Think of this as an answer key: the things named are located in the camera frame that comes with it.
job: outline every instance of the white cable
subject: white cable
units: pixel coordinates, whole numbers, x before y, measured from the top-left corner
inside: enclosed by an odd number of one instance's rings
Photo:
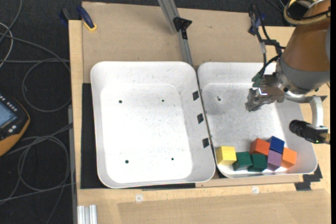
[[[11,46],[9,47],[8,53],[7,53],[6,57],[4,58],[3,62],[0,63],[0,69],[1,69],[2,65],[5,63],[5,61],[8,59],[9,55],[10,55],[11,52],[12,52],[14,39],[13,39],[13,33],[12,33],[12,31],[9,29],[9,27],[8,27],[7,25],[3,24],[3,23],[0,23],[0,25],[2,25],[3,27],[5,27],[5,28],[8,30],[9,35],[11,36],[11,41],[10,41]]]

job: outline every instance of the black floor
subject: black floor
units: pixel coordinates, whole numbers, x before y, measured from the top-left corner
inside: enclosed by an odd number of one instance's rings
[[[158,5],[156,0],[23,0],[18,20],[12,27],[13,35],[52,50],[60,58],[69,59],[68,32],[61,24],[58,15],[61,8],[67,7],[72,18],[78,18],[76,6],[81,1]],[[251,4],[256,4],[265,13],[267,25],[285,25],[278,10],[277,0],[175,1],[177,7],[230,12],[247,12]],[[18,12],[19,4],[19,0],[0,0],[0,23],[9,26]],[[0,25],[0,32],[3,33],[5,30]],[[0,43],[0,59],[6,56],[9,45],[8,39]],[[42,51],[34,45],[15,41],[9,60],[48,58],[55,58],[55,55]],[[50,135],[68,124],[66,105],[70,98],[68,70],[59,62],[42,63],[27,75],[26,83],[22,85],[26,73],[32,66],[33,63],[7,62],[0,68],[0,89],[17,98],[31,116],[32,121],[24,137]],[[65,107],[56,112],[43,112],[63,105]],[[57,134],[56,137],[69,151],[68,131]],[[27,142],[21,141],[15,148],[26,144]],[[22,181],[15,189],[18,182],[18,162],[22,152],[0,157],[0,223],[47,223],[55,205],[57,207],[48,223],[72,223],[69,186],[64,187],[61,196],[59,195],[62,188],[29,195],[35,191],[25,186]],[[66,162],[66,154],[62,147],[49,140],[29,150],[20,174],[29,185],[37,189],[53,188],[64,180]],[[70,179],[67,178],[65,184],[69,183]],[[4,202],[3,200],[10,195],[12,199]]]

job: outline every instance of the orange and black device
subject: orange and black device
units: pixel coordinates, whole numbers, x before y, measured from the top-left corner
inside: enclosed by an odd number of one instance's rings
[[[30,117],[23,106],[0,90],[0,156],[19,141],[29,123]]]

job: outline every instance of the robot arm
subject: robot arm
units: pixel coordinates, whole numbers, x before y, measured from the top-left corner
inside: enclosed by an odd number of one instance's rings
[[[313,143],[330,143],[328,128],[323,126],[322,101],[325,97],[307,97],[305,94],[318,90],[330,82],[330,15],[331,1],[314,2],[303,20],[289,17],[288,8],[297,0],[291,0],[284,16],[297,24],[285,51],[276,57],[276,70],[272,75],[261,77],[260,72],[252,79],[245,107],[256,111],[264,104],[283,102],[310,103],[312,123],[292,121],[290,130]]]

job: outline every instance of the device screen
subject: device screen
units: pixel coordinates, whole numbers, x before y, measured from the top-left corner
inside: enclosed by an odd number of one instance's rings
[[[0,127],[16,118],[16,115],[12,111],[0,103]]]

